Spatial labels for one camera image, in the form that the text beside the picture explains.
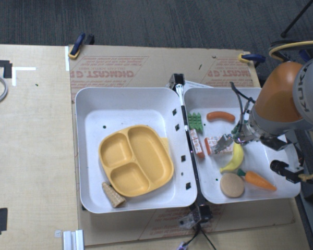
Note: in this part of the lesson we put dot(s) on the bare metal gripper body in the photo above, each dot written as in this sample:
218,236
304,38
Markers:
246,135

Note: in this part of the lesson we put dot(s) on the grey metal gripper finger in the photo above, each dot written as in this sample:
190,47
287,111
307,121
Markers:
227,138
217,146

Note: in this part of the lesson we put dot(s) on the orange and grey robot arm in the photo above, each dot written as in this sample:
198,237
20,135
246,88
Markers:
279,103

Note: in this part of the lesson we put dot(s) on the wide orange and white carton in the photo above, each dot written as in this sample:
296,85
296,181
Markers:
210,144

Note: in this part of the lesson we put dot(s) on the narrow orange and white carton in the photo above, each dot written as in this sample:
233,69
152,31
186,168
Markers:
197,144

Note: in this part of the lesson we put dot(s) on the yellow banana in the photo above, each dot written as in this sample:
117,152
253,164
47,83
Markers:
237,157

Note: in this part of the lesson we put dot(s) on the white plastic tray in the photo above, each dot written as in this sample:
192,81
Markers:
258,155
94,150

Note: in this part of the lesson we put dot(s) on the orange sausage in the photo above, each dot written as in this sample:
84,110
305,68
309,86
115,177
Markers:
220,116

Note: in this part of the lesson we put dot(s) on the green bumpy toy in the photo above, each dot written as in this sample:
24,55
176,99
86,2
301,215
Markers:
195,122

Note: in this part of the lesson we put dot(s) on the round tan biscuit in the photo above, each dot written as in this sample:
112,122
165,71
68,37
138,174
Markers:
232,185

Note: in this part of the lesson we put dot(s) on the thin black and white rod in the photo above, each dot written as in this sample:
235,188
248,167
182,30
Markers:
185,118

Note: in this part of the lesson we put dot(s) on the orange carrot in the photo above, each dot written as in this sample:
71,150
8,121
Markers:
258,180

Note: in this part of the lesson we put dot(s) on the white paper sheet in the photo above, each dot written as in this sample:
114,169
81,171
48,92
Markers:
198,84

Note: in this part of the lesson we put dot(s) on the yellow divided plate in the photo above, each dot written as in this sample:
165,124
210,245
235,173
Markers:
138,150

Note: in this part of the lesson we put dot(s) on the brown cardboard board red print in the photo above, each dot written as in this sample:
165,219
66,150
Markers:
146,66

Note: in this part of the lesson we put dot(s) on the tan waffle cone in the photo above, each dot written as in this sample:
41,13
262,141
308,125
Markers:
113,195

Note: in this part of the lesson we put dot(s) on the black cylinder on white bracket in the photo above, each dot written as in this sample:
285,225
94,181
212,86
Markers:
285,169

